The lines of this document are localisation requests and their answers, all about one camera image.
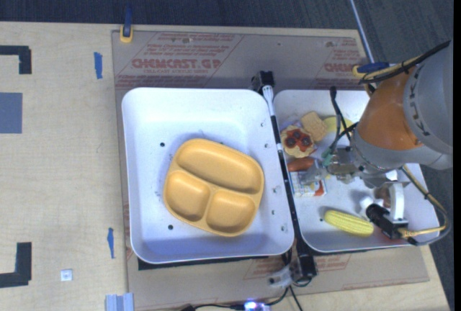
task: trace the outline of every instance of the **blue square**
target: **blue square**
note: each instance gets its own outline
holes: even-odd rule
[[[22,94],[0,92],[0,133],[22,133]]]

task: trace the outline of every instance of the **orange plate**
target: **orange plate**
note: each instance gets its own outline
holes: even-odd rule
[[[263,190],[263,171],[252,157],[196,138],[173,157],[164,203],[172,215],[190,225],[233,237],[253,222]]]

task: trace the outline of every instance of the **black corner marker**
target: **black corner marker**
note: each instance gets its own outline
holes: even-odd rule
[[[0,274],[0,288],[28,285],[32,279],[32,243],[16,244],[14,273]]]
[[[32,74],[32,52],[29,46],[0,45],[0,55],[18,55],[19,74]]]

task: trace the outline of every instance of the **wooden table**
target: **wooden table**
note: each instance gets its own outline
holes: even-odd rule
[[[32,243],[32,280],[0,288],[0,310],[103,310],[106,294],[128,291],[110,36],[118,29],[0,24],[0,45],[32,50],[32,74],[18,74],[17,56],[0,56],[0,92],[22,93],[22,132],[0,133],[0,274],[14,272],[17,243]],[[102,55],[102,78],[95,52]],[[431,252],[421,253],[430,281],[299,300],[304,310],[448,310]],[[64,269],[73,270],[72,281],[61,281]],[[272,309],[297,307],[287,297]]]

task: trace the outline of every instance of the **white tray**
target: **white tray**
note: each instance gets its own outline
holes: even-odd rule
[[[368,95],[364,91],[338,91],[336,96],[343,116],[352,122],[359,121],[368,100]],[[274,110],[280,131],[288,125],[299,122],[300,118],[308,112],[317,112],[321,119],[335,115],[329,91],[281,91],[274,98]],[[331,133],[317,143],[318,149],[312,156],[320,158],[321,153],[331,144],[333,139],[334,133]],[[340,145],[349,145],[346,137],[339,141],[338,146]],[[285,159],[288,161],[290,157],[285,155]],[[419,165],[408,164],[408,166],[415,177],[425,186]],[[400,174],[399,179],[408,181],[403,173]],[[322,221],[323,214],[328,209],[337,209],[357,215],[360,212],[360,199],[363,196],[372,197],[372,190],[367,188],[363,181],[358,178],[350,184],[343,184],[337,181],[335,177],[331,177],[326,179],[326,186],[327,194],[322,197],[294,198],[303,239],[312,249],[321,253],[335,253],[409,245],[405,240],[388,239],[378,227],[375,227],[375,231],[370,237],[361,238],[341,232]],[[404,189],[404,197],[404,216],[409,221],[408,229],[420,230],[439,226],[434,207],[424,199],[424,196],[413,184],[409,184]],[[438,233],[420,235],[417,240],[424,241],[437,236]]]
[[[130,239],[148,263],[275,256],[294,232],[272,124],[264,99],[249,90],[139,88],[122,100]],[[165,207],[169,162],[182,143],[205,138],[256,159],[264,193],[250,228],[227,238],[176,219]]]

